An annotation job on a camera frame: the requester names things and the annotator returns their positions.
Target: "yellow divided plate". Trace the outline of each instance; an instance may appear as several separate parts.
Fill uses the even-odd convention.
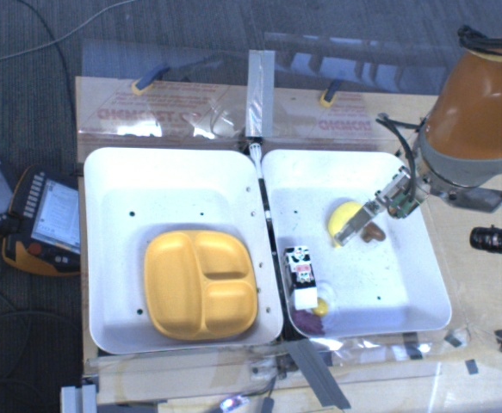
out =
[[[257,316],[257,285],[246,247],[219,231],[172,231],[146,250],[149,315],[165,336],[208,340],[237,335]]]

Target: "brown object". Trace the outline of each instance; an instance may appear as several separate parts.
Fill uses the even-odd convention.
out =
[[[362,231],[362,239],[364,242],[369,243],[371,240],[375,239],[379,242],[382,242],[387,235],[385,232],[379,228],[379,226],[373,222],[369,222],[367,225],[363,227]]]
[[[502,158],[502,57],[465,52],[429,115],[425,137],[446,156]]]

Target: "gray floor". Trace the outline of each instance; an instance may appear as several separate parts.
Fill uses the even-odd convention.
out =
[[[60,38],[125,0],[23,1]],[[249,49],[269,48],[279,52],[280,86],[326,84],[334,71],[322,65],[327,57],[344,70],[342,89],[436,94],[461,56],[463,24],[502,37],[502,0],[139,0],[59,43],[68,74],[53,46],[0,59],[0,157],[18,176],[35,163],[72,173],[74,77],[129,77],[134,44],[235,52],[212,77],[228,83],[245,83]],[[49,40],[28,6],[0,0],[0,57]],[[369,74],[356,71],[363,64]],[[381,78],[382,66],[401,78]],[[0,320],[0,412],[59,411],[59,388],[79,383],[82,368],[79,279],[28,275],[0,256],[0,294],[9,301],[0,298],[0,314],[60,316],[17,312]]]

